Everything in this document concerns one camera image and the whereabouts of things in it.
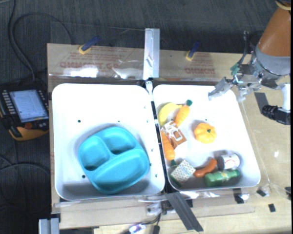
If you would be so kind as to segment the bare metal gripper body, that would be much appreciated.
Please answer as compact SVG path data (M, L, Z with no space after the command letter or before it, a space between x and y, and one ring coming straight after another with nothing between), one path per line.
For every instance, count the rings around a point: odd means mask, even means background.
M280 89L277 82L285 76L284 57L251 57L246 64L242 57L231 67L232 83L240 88L258 90L264 86Z

